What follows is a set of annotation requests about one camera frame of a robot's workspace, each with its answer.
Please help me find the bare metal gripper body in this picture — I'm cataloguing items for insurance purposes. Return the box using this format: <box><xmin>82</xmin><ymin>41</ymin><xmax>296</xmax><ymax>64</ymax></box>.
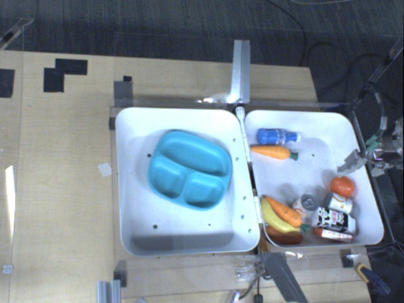
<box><xmin>365</xmin><ymin>140</ymin><xmax>404</xmax><ymax>169</ymax></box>

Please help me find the orange tomato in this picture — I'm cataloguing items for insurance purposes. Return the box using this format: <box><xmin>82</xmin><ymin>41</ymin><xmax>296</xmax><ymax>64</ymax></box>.
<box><xmin>330</xmin><ymin>175</ymin><xmax>356</xmax><ymax>198</ymax></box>

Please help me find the white plastic tray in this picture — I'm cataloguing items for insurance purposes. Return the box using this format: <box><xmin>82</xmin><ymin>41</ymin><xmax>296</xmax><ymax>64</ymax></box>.
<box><xmin>244</xmin><ymin>109</ymin><xmax>386</xmax><ymax>249</ymax></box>
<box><xmin>114</xmin><ymin>107</ymin><xmax>261</xmax><ymax>258</ymax></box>

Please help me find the white and orange can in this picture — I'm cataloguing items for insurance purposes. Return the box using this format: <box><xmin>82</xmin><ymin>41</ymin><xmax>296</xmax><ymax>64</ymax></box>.
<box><xmin>323</xmin><ymin>191</ymin><xmax>354</xmax><ymax>215</ymax></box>

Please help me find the white can with grey lid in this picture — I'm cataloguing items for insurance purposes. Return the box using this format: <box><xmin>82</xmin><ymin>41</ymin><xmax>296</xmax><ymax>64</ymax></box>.
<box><xmin>292</xmin><ymin>193</ymin><xmax>322</xmax><ymax>219</ymax></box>

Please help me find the black and white milk carton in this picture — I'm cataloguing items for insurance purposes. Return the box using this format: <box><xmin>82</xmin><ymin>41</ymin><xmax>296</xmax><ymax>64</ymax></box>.
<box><xmin>311</xmin><ymin>206</ymin><xmax>357</xmax><ymax>235</ymax></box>

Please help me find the orange and white packet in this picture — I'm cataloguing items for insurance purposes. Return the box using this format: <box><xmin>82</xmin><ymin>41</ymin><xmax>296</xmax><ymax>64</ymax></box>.
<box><xmin>312</xmin><ymin>227</ymin><xmax>354</xmax><ymax>244</ymax></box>

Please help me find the orange carrot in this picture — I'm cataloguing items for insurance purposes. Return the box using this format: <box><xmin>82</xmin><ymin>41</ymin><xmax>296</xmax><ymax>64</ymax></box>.
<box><xmin>264</xmin><ymin>195</ymin><xmax>312</xmax><ymax>234</ymax></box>
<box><xmin>250</xmin><ymin>145</ymin><xmax>299</xmax><ymax>162</ymax></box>

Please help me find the blue plastic bottle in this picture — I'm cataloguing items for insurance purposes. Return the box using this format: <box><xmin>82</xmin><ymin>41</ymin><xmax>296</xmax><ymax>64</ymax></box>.
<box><xmin>256</xmin><ymin>128</ymin><xmax>302</xmax><ymax>146</ymax></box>

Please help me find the yellow banana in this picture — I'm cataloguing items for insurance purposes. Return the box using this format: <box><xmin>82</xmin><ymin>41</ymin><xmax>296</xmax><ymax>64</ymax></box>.
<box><xmin>260</xmin><ymin>197</ymin><xmax>302</xmax><ymax>234</ymax></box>

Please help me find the brown sausage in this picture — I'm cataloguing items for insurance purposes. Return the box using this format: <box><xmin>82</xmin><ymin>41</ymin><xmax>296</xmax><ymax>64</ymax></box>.
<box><xmin>265</xmin><ymin>225</ymin><xmax>304</xmax><ymax>246</ymax></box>

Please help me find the thin black and white rod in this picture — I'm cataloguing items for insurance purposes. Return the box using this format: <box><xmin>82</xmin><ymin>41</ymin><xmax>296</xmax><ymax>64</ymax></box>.
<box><xmin>235</xmin><ymin>105</ymin><xmax>264</xmax><ymax>253</ymax></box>

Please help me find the blue divided plate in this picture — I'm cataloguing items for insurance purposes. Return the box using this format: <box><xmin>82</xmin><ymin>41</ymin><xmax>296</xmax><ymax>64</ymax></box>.
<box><xmin>147</xmin><ymin>129</ymin><xmax>234</xmax><ymax>211</ymax></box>

